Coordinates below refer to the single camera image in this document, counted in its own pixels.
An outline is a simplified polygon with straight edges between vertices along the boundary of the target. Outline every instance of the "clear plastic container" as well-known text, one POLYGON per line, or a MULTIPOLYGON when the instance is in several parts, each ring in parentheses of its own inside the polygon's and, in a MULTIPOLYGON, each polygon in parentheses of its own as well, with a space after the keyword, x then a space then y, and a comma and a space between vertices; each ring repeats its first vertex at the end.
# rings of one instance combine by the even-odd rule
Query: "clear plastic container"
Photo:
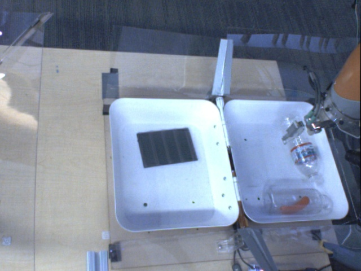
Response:
POLYGON ((331 211, 332 202, 316 189, 270 186, 263 195, 265 208, 277 215, 315 215, 331 211))

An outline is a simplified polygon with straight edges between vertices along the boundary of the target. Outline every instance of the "clear plastic panel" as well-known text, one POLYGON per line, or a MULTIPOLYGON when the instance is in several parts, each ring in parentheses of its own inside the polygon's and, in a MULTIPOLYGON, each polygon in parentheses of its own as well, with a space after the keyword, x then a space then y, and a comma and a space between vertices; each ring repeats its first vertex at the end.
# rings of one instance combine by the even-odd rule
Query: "clear plastic panel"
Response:
POLYGON ((43 24, 0 12, 0 262, 34 270, 34 210, 43 24))
MULTIPOLYGON (((355 44, 354 38, 244 28, 228 28, 227 39, 234 41, 231 99, 313 99, 303 66, 316 72, 325 90, 355 44)), ((124 63, 133 66, 120 73, 119 96, 207 98, 219 42, 214 37, 115 25, 111 65, 120 72, 124 63)))

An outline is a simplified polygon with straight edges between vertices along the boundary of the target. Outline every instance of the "wooden surface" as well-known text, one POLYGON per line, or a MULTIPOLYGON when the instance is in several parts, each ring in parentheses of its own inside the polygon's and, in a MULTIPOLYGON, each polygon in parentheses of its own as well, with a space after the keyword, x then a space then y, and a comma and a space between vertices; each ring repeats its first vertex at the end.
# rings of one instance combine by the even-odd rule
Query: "wooden surface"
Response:
MULTIPOLYGON (((0 165, 7 165, 9 173, 4 176, 6 172, 0 171, 0 235, 13 236, 12 245, 0 246, 0 269, 85 270, 87 251, 108 248, 110 240, 102 238, 103 232, 108 231, 112 231, 112 241, 156 240, 162 233, 136 235, 121 230, 114 221, 113 206, 108 207, 108 187, 111 191, 112 182, 107 181, 111 178, 111 170, 108 169, 107 178, 109 158, 106 157, 105 134, 108 130, 106 123, 104 128, 102 116, 101 75, 109 72, 110 67, 118 68, 122 91, 134 95, 147 90, 154 91, 155 95, 156 89, 160 89, 166 96, 177 91, 192 97, 210 90, 215 63, 216 58, 44 49, 38 125, 36 115, 23 118, 19 114, 17 117, 24 119, 21 124, 29 129, 38 126, 37 152, 29 157, 27 139, 18 138, 12 154, 15 164, 9 163, 11 159, 5 151, 0 157, 0 160, 6 158, 6 164, 0 161, 0 165), (28 179, 19 176, 26 170, 28 179), (4 198, 11 203, 5 204, 4 198)), ((235 59, 232 70, 232 87, 238 94, 283 93, 275 62, 260 65, 235 59)), ((24 104, 37 109, 36 100, 33 106, 26 101, 24 104)), ((0 110, 4 108, 4 103, 0 104, 0 110)), ((36 131, 27 135, 35 139, 34 134, 36 131)), ((4 136, 1 138, 1 144, 12 142, 4 136)), ((302 253, 303 249, 288 256, 283 256, 281 250, 276 252, 279 268, 296 269, 295 264, 320 267, 328 262, 317 246, 313 245, 312 252, 302 253)), ((228 258, 229 255, 221 260, 212 259, 210 263, 132 270, 231 270, 228 258)), ((136 253, 132 260, 130 264, 136 266, 136 253)))
POLYGON ((42 49, 0 65, 0 270, 34 268, 36 135, 42 49), (3 238, 11 237, 4 246, 3 238))

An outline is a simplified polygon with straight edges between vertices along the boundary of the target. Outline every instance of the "gray carpet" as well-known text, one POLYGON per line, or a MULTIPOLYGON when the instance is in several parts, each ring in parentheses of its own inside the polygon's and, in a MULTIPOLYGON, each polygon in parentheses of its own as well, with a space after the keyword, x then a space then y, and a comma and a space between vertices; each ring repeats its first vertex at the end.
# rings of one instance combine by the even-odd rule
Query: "gray carpet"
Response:
POLYGON ((45 46, 110 50, 114 25, 205 37, 227 28, 355 37, 354 0, 0 0, 2 11, 54 13, 45 46))

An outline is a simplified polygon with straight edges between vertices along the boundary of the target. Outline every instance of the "plastic bottle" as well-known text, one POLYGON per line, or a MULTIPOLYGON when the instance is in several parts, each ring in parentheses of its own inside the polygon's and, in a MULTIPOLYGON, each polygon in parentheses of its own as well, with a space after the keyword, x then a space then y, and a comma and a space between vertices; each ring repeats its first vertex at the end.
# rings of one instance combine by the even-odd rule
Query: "plastic bottle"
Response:
MULTIPOLYGON (((286 123, 290 126, 292 121, 286 119, 286 123)), ((302 131, 301 134, 290 138, 287 146, 295 166, 301 173, 308 178, 318 174, 318 156, 307 132, 302 131)))
POLYGON ((278 184, 265 188, 263 197, 270 214, 315 215, 328 213, 332 209, 332 201, 328 196, 308 187, 294 189, 278 184))

